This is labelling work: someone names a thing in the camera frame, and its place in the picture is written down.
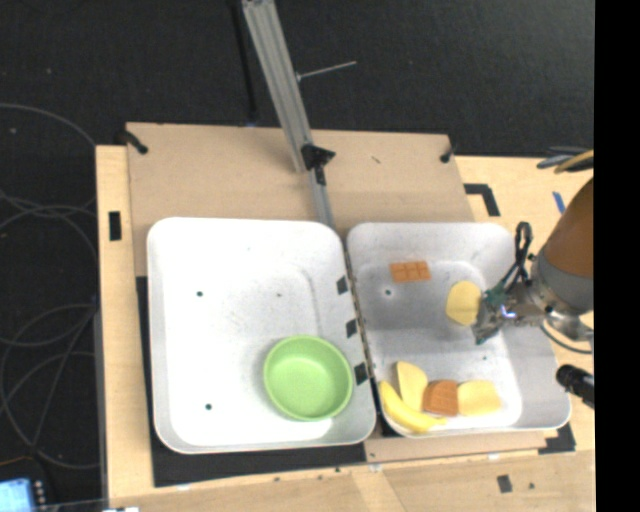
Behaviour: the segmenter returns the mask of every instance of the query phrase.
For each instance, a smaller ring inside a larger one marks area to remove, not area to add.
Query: black tape
[[[120,212],[109,212],[109,240],[122,240],[122,222]]]
[[[353,336],[357,332],[358,323],[356,322],[356,319],[354,318],[353,320],[349,320],[347,322],[347,338],[351,338],[351,336]]]
[[[571,425],[566,423],[558,430],[558,437],[547,438],[547,447],[540,448],[538,454],[547,455],[549,453],[564,453],[576,451],[576,439],[573,437]]]
[[[484,205],[487,208],[487,212],[489,212],[489,216],[500,217],[498,203],[496,203],[496,198],[493,195],[493,190],[491,190],[488,185],[479,183],[465,183],[464,191],[468,195],[480,194],[482,196],[482,200],[484,201]]]
[[[498,486],[502,494],[506,492],[513,492],[513,486],[511,485],[511,479],[509,475],[500,475],[498,477]]]
[[[364,363],[360,363],[356,366],[353,371],[356,374],[356,385],[359,386],[363,382],[367,382],[369,379],[369,375],[367,375],[367,365]]]
[[[338,286],[338,295],[342,295],[343,293],[347,293],[349,291],[346,276],[342,276],[336,284]]]

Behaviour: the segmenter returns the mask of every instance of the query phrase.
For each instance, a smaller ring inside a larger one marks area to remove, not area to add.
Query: yellow banana
[[[413,410],[422,412],[422,402],[424,390],[427,388],[429,379],[421,368],[407,361],[396,363],[398,374],[398,387],[400,398]]]
[[[444,425],[447,422],[446,418],[436,418],[413,410],[400,398],[400,395],[387,381],[381,381],[378,387],[380,389],[380,400],[385,412],[396,423],[412,432],[423,434],[434,425]]]

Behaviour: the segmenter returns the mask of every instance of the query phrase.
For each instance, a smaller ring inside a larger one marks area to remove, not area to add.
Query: yellow object
[[[585,160],[589,160],[590,158],[593,158],[593,149],[591,151],[585,151],[584,153],[576,155],[573,158],[569,158],[569,160],[565,160],[558,167],[556,167],[553,172],[555,174],[560,174],[569,167],[573,167],[574,165],[582,163]]]
[[[471,325],[478,317],[482,291],[471,281],[459,281],[449,290],[445,311],[461,325]]]
[[[414,411],[422,412],[424,390],[427,387],[427,374],[416,365],[406,361],[396,363],[400,397]]]
[[[407,263],[392,263],[389,265],[391,277],[396,283],[412,281],[427,281],[431,279],[431,272],[426,261],[409,261]]]
[[[402,401],[393,386],[387,381],[379,384],[382,407],[389,417],[399,425],[411,430],[415,434],[423,434],[434,425],[444,425],[446,418],[435,418],[428,414],[414,411]]]
[[[493,382],[470,380],[458,386],[458,412],[463,416],[482,416],[499,411],[502,401]]]

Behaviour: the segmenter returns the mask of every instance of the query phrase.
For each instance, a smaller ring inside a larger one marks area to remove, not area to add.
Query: white tray
[[[296,334],[365,361],[343,246],[315,222],[169,218],[147,240],[154,422],[181,453],[354,444],[372,432],[368,379],[335,418],[282,415],[262,364]]]
[[[556,383],[557,361],[538,328],[511,327],[476,345],[470,327],[451,322],[445,304],[451,286],[469,280],[493,287],[512,265],[513,235],[489,223],[371,223],[348,235],[355,293],[376,382],[397,384],[395,364],[416,364],[429,380],[491,380],[502,409],[480,417],[450,418],[426,434],[551,429],[569,419],[570,401]],[[396,283],[391,263],[427,262],[431,279]]]

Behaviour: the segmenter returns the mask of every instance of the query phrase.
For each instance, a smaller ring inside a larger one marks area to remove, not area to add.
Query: green bowl
[[[346,407],[353,375],[342,352],[328,341],[292,336],[267,355],[264,385],[280,411],[297,420],[318,421]]]

